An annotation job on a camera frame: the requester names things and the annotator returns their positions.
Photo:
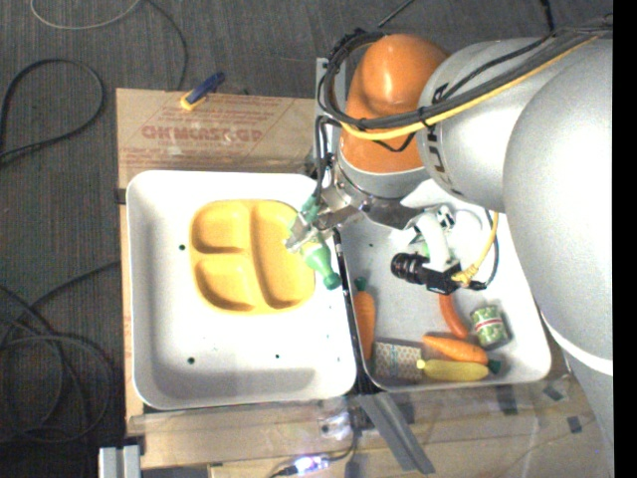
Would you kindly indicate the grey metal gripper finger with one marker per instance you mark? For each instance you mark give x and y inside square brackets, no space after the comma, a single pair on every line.
[296,231]
[318,237]

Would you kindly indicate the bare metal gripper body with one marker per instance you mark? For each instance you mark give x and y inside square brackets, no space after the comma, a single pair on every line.
[368,210]

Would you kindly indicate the green plastic bottle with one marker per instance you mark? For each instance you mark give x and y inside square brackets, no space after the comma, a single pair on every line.
[319,262]

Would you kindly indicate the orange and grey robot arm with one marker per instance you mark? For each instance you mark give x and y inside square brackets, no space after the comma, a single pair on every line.
[547,142]

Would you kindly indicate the yellow divided plate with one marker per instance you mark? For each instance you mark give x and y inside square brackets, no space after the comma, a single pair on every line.
[249,267]

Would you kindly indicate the orange carrot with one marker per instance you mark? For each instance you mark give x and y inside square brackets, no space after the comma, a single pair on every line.
[365,316]
[455,349]

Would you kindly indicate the white plastic tray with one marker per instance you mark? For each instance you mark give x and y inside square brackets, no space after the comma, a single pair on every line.
[224,356]
[408,316]

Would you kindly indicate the orange sausage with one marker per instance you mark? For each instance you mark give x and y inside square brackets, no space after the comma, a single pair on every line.
[452,316]

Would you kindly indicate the brown cardboard board red print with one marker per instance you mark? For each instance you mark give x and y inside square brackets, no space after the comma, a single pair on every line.
[214,122]

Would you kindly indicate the patterned beige packet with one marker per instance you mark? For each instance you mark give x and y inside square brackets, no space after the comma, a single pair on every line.
[398,361]

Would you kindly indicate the green can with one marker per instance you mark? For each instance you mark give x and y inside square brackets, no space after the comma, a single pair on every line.
[490,326]

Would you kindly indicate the yellow banana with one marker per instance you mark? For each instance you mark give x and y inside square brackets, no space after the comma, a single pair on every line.
[455,370]

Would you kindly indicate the black cylinder on white bracket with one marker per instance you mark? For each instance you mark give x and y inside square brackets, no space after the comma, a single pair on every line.
[423,269]

